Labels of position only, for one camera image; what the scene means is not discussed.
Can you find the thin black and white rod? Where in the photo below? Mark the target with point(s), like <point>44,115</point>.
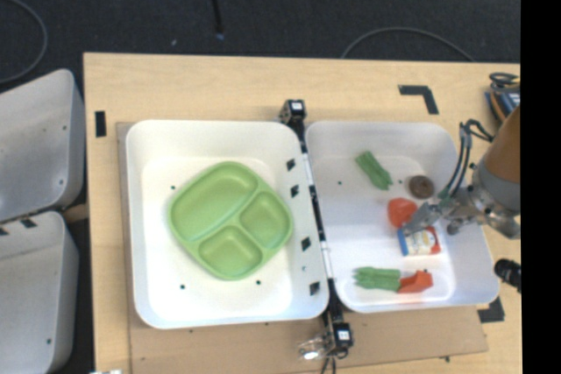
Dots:
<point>314,192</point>

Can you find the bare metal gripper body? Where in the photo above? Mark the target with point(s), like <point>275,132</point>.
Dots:
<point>471,210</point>

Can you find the brown doughnut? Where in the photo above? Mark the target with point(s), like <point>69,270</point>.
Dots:
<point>421,186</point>

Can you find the green toy leafy stalk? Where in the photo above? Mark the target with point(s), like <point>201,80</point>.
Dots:
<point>373,171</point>

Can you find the orange carrot with green top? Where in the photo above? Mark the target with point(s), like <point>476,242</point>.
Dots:
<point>390,280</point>

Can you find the orange toy carrot piece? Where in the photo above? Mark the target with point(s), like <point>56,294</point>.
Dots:
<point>399,212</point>

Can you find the white plastic tray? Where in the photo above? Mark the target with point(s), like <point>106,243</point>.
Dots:
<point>364,232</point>
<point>219,306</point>

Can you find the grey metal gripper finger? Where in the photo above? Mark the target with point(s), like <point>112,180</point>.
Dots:
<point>455,227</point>
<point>421,218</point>

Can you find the black cylinder on white bracket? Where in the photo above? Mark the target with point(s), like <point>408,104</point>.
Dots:
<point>508,271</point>

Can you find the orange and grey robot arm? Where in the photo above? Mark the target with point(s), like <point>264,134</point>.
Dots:
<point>502,162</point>

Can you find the green divided plate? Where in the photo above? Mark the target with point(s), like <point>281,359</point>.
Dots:
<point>230,220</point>

